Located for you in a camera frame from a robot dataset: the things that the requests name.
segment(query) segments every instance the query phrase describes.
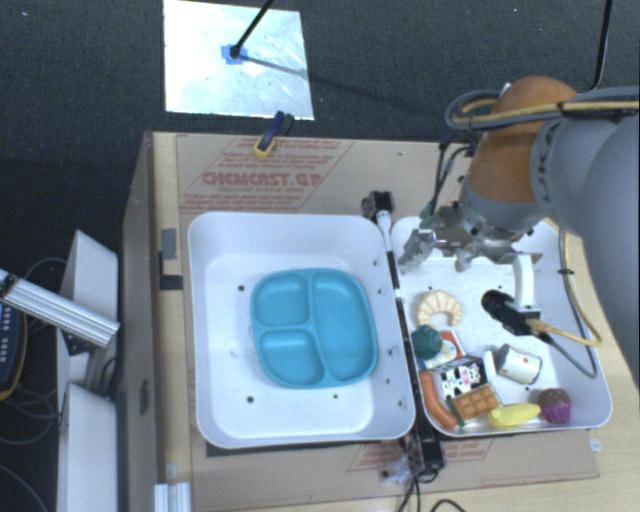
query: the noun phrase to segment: toy sausage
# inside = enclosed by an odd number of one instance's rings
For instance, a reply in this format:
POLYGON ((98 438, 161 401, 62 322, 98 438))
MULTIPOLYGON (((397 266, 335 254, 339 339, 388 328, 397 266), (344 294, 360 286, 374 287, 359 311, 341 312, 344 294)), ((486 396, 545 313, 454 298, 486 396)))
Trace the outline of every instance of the toy sausage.
POLYGON ((444 428, 448 430, 454 428, 458 424, 458 421, 440 401, 431 372, 426 370, 420 372, 420 387, 422 387, 424 406, 427 408, 429 414, 438 420, 444 428))

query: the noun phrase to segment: cardboard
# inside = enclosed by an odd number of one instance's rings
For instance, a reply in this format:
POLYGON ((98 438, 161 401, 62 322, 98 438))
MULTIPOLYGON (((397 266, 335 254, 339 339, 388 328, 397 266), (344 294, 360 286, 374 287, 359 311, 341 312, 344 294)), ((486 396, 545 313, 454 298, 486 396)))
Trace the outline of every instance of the cardboard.
MULTIPOLYGON (((124 241, 125 254, 133 254, 134 246, 139 254, 135 264, 127 265, 125 260, 125 267, 130 268, 125 296, 131 296, 125 328, 134 331, 133 339, 128 337, 126 344, 137 345, 129 346, 125 357, 146 358, 133 361, 128 371, 125 363, 128 499, 130 504, 140 505, 131 505, 131 510, 151 510, 145 506, 145 493, 148 497, 153 495, 154 477, 158 482, 192 482, 193 509, 199 512, 397 496, 405 492, 403 486, 381 481, 381 471, 401 455, 396 441, 289 446, 248 453, 220 451, 206 445, 193 414, 194 364, 185 237, 189 223, 211 208, 355 215, 361 199, 372 190, 393 192, 394 218, 415 215, 433 190, 430 170, 437 161, 437 145, 286 139, 278 140, 273 152, 276 165, 252 155, 254 142, 254 137, 232 135, 147 135, 143 153, 154 158, 151 165, 145 165, 149 160, 142 159, 136 171, 124 241), (148 197, 140 192, 145 183, 148 197), (147 211, 140 201, 148 204, 147 211), (134 218, 140 223, 135 237, 134 218), (163 247, 162 233, 167 230, 172 232, 172 239, 175 237, 177 247, 165 261, 158 254, 163 247), (146 267, 139 258, 145 259, 146 267), (131 272, 136 269, 139 274, 133 275, 131 272), (144 289, 127 292, 138 281, 144 289), (152 307, 132 303, 134 299, 144 301, 145 294, 149 294, 147 301, 151 297, 152 307), (149 332, 138 332, 142 326, 149 332), (147 414, 155 414, 154 425, 149 418, 139 417, 135 406, 129 403, 137 405, 135 395, 144 379, 152 386, 149 410, 153 409, 153 413, 147 414), (144 467, 137 457, 148 457, 144 467)), ((457 164, 454 176, 442 191, 442 201, 456 198, 456 175, 465 167, 462 162, 457 164)), ((433 490, 512 486, 598 475, 589 437, 581 430, 446 441, 443 448, 447 464, 430 484, 433 490)))

